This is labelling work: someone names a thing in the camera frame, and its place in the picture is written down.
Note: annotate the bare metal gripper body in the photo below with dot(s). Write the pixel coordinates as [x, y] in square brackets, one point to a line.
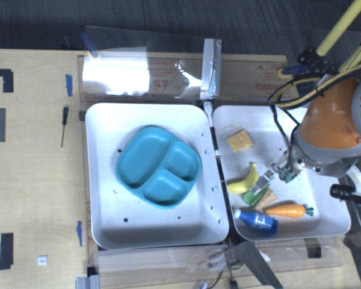
[290, 165]

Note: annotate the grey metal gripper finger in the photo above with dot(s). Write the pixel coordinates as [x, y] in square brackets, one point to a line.
[258, 185]
[269, 175]

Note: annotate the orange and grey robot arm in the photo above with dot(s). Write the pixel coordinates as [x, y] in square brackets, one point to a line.
[331, 122]

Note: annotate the green toy vegetable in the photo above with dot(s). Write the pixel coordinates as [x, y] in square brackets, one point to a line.
[252, 198]

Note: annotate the yellow banana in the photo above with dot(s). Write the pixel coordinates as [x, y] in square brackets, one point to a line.
[243, 184]

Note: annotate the beige waffle cone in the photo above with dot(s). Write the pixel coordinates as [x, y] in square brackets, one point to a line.
[267, 200]

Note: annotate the blue bottle, white cap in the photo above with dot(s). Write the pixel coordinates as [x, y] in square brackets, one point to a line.
[258, 221]

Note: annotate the orange carrot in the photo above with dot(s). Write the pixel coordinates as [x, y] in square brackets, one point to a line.
[285, 211]

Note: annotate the yellow square biscuit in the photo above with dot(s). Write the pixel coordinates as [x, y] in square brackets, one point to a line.
[240, 141]

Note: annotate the white plastic tray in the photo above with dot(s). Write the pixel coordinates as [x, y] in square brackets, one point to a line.
[108, 215]
[322, 218]

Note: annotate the blue divided plate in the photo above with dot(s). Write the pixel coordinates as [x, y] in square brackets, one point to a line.
[144, 158]

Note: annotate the small white square block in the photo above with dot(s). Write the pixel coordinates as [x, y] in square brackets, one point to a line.
[42, 260]

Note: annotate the black cylinder on white bracket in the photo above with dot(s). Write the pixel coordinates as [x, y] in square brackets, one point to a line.
[343, 191]

